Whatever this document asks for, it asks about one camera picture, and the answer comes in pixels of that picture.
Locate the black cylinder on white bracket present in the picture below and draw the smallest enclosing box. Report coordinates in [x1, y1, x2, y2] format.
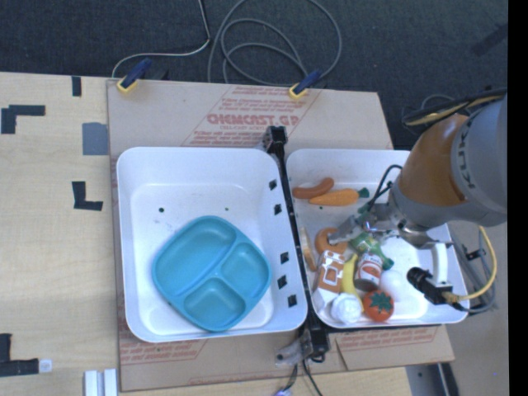
[406, 240, 455, 306]

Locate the orange and white carton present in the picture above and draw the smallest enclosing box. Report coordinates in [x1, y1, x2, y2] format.
[311, 249, 347, 309]

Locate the orange toy tomato green top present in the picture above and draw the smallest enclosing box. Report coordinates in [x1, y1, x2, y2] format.
[362, 288, 395, 323]

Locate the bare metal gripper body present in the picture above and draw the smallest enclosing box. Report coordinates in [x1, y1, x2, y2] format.
[361, 202, 431, 250]

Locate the white toy egg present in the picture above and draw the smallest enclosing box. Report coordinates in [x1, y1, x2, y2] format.
[379, 269, 406, 304]

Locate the orange toy carrot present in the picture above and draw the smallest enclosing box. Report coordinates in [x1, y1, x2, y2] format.
[308, 186, 370, 207]

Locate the orange toy doughnut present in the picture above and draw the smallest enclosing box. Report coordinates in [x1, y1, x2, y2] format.
[313, 226, 349, 256]

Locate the blue divided plate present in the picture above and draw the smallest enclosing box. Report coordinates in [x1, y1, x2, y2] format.
[150, 214, 273, 333]

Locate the black block with thin wires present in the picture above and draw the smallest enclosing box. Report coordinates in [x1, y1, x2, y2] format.
[307, 326, 332, 357]
[262, 125, 289, 154]

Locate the brown cardboard board red print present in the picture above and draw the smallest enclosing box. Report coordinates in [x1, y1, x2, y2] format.
[106, 78, 455, 392]

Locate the orange toy sausage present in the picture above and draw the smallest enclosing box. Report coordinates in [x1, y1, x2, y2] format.
[292, 177, 336, 200]

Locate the white plastic tray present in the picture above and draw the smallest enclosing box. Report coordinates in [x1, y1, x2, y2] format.
[285, 148, 471, 330]
[115, 146, 309, 343]

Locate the green bottle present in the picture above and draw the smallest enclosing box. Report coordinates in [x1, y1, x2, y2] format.
[349, 232, 395, 271]

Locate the yellow banana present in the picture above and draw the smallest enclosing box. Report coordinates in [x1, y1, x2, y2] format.
[341, 253, 365, 309]

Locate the tan toy bread slice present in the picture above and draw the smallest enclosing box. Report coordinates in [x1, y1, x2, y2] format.
[298, 226, 318, 272]

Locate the orange and white can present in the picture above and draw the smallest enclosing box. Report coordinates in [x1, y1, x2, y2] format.
[353, 252, 384, 293]

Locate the thin black rod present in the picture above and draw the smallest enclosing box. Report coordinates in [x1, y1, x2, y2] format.
[274, 140, 321, 369]

